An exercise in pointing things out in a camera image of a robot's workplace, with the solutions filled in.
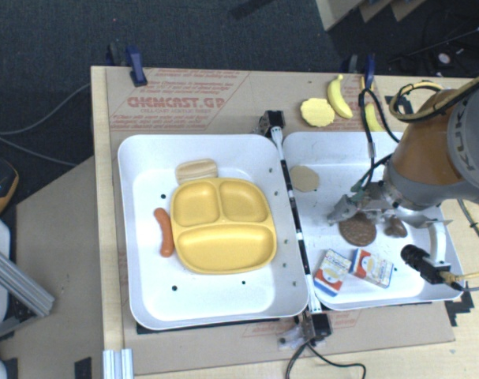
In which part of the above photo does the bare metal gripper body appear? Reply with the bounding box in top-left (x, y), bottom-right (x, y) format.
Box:
top-left (351, 180), bottom-right (406, 223)

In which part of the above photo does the brown round cookie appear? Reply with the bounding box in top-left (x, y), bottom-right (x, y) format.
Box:
top-left (338, 212), bottom-right (378, 247)

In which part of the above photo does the small brown lumpy toy food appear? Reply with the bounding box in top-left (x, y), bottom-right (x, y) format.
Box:
top-left (383, 215), bottom-right (409, 239)

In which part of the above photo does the tan round biscuit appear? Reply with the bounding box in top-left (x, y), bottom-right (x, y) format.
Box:
top-left (289, 164), bottom-right (320, 193)

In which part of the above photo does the white yellow blue carton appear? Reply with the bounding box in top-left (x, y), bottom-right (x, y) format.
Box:
top-left (349, 247), bottom-right (395, 289)

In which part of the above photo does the thin black and white rod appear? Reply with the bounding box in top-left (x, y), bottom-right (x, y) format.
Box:
top-left (270, 126), bottom-right (324, 313)

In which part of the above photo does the white plastic tray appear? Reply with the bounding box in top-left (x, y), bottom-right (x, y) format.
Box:
top-left (281, 130), bottom-right (466, 312)
top-left (117, 133), bottom-right (311, 332)

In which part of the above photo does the red white blue carton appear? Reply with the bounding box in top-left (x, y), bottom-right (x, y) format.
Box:
top-left (312, 248), bottom-right (353, 298)

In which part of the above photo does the yellow banana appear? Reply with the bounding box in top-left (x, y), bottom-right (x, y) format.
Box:
top-left (358, 75), bottom-right (387, 133)
top-left (326, 73), bottom-right (355, 120)

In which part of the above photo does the yellow round cracker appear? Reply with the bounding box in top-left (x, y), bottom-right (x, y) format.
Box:
top-left (299, 97), bottom-right (337, 128)

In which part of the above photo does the yellow divided plate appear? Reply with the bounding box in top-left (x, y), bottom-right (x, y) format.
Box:
top-left (169, 177), bottom-right (279, 276)

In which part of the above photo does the tan toast slice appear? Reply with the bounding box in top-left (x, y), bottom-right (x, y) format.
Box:
top-left (174, 158), bottom-right (219, 186)

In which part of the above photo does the orange sausage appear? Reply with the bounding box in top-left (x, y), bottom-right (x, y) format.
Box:
top-left (152, 207), bottom-right (175, 258)

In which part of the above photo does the brown cardboard board red print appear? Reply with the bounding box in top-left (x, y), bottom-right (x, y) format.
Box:
top-left (104, 66), bottom-right (458, 377)

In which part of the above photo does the black cylinder on white bracket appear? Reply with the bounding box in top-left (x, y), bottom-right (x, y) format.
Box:
top-left (395, 205), bottom-right (454, 286)

